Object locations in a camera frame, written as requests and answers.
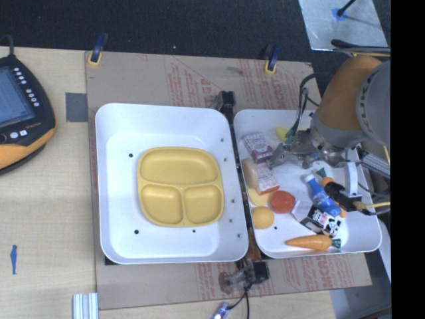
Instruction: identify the brown cardboard board red print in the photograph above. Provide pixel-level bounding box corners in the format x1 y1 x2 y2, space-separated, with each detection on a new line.
84 50 373 310

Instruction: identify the small orange toy carrot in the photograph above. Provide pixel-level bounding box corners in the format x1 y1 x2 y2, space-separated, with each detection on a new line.
314 167 337 188

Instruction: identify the black block with thin wires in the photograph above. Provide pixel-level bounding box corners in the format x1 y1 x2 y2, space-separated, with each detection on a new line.
218 259 270 294
211 90 237 113

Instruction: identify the white plastic tray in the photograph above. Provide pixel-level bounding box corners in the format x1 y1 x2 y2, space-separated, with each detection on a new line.
232 108 383 260
95 102 250 265

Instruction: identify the orange and white carton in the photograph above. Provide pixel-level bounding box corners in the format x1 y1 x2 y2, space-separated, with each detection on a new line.
254 162 281 196

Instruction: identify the blue bottle white cap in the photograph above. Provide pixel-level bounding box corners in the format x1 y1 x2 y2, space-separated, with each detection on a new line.
303 173 343 218

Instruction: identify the yellow flat toy slice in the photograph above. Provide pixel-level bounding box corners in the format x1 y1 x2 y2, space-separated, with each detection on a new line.
247 187 274 207

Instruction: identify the black and white cow carton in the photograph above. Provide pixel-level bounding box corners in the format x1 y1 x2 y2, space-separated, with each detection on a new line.
299 204 343 239

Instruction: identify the black cylinder on white bracket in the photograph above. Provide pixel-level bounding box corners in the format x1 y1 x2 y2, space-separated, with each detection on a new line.
323 161 363 213

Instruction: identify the yellow divided plate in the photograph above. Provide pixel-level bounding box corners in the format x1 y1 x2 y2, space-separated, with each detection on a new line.
136 146 225 229

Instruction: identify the cream oval toy bread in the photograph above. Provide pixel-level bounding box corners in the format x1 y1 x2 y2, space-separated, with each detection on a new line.
241 157 260 189

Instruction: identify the large orange toy carrot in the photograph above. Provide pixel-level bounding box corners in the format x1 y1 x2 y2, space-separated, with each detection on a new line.
284 234 343 253

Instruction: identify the yellow toy ball fruit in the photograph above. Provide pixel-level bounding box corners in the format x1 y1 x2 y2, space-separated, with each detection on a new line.
251 205 276 230

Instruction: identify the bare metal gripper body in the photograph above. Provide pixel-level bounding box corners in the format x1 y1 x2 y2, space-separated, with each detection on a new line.
290 130 348 169

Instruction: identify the red toy tomato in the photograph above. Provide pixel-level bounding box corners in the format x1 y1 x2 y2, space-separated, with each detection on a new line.
270 189 297 215

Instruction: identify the pink and white carton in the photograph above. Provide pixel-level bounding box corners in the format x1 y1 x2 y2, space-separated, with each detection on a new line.
241 132 274 164

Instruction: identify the thin black and white rod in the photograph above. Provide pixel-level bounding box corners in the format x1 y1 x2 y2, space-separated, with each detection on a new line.
228 110 255 262

